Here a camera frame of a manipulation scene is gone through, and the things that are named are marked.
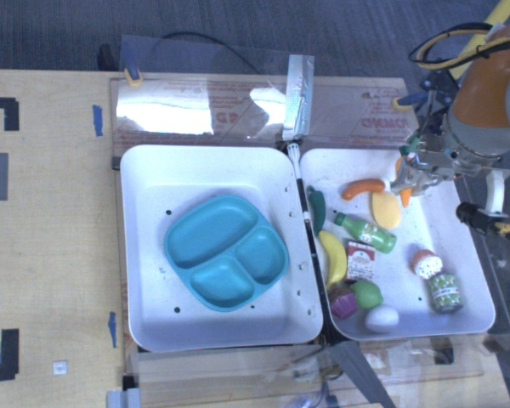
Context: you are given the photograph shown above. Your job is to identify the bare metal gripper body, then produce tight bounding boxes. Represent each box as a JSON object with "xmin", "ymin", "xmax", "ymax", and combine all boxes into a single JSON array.
[{"xmin": 411, "ymin": 133, "xmax": 503, "ymax": 183}]

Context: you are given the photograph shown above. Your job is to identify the orange carrot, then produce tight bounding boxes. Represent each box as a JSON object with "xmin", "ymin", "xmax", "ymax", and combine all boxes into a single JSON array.
[{"xmin": 394, "ymin": 156, "xmax": 413, "ymax": 209}]

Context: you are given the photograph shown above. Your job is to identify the yellow oval biscuit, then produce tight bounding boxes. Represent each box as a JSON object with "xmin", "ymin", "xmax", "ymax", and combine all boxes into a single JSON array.
[{"xmin": 370, "ymin": 190, "xmax": 403, "ymax": 230}]

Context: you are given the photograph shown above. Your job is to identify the orange sausage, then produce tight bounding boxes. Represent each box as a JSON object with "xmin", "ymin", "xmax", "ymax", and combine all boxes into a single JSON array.
[{"xmin": 341, "ymin": 178, "xmax": 387, "ymax": 201}]

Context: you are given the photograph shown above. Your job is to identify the white plastic tray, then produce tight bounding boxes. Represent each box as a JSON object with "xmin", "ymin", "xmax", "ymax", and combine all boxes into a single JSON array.
[
  {"xmin": 298, "ymin": 147, "xmax": 496, "ymax": 343},
  {"xmin": 119, "ymin": 144, "xmax": 325, "ymax": 354}
]

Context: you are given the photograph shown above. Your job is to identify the green plastic bottle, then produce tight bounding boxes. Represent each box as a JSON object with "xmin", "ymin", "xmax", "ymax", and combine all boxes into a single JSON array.
[{"xmin": 333, "ymin": 211, "xmax": 398, "ymax": 255}]

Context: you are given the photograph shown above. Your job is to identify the dark green pepper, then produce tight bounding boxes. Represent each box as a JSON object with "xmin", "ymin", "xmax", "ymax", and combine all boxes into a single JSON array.
[{"xmin": 306, "ymin": 185, "xmax": 327, "ymax": 235}]

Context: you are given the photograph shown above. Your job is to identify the red and white carton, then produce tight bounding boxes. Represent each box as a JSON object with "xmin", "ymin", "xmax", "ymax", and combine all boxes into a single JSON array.
[{"xmin": 345, "ymin": 240, "xmax": 377, "ymax": 281}]

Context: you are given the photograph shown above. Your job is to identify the yellow banana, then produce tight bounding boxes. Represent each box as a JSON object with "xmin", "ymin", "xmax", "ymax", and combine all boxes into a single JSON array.
[{"xmin": 317, "ymin": 229, "xmax": 349, "ymax": 291}]

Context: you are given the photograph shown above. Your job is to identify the green can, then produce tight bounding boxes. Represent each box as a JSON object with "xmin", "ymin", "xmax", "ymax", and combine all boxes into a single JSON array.
[{"xmin": 428, "ymin": 272, "xmax": 463, "ymax": 314}]

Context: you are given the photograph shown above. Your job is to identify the green apple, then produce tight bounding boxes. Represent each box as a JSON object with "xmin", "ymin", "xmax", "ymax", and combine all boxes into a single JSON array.
[{"xmin": 349, "ymin": 279, "xmax": 384, "ymax": 310}]

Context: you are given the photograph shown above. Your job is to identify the white egg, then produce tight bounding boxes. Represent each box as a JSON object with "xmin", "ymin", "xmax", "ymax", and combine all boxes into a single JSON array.
[{"xmin": 363, "ymin": 304, "xmax": 400, "ymax": 333}]

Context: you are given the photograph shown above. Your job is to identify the purple cupcake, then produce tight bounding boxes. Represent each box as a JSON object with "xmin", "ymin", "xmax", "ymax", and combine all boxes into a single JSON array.
[{"xmin": 328, "ymin": 288, "xmax": 360, "ymax": 320}]

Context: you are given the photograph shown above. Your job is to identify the brown cardboard board red print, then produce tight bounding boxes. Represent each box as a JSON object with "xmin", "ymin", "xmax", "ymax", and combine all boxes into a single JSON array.
[{"xmin": 109, "ymin": 76, "xmax": 486, "ymax": 384}]

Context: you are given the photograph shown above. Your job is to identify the blue divided plate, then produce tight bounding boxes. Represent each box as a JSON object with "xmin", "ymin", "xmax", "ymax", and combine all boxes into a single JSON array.
[{"xmin": 162, "ymin": 194, "xmax": 291, "ymax": 314}]

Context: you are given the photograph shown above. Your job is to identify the black cylinder on white bracket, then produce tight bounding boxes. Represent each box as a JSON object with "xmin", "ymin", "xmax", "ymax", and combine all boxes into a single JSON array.
[{"xmin": 455, "ymin": 170, "xmax": 510, "ymax": 234}]

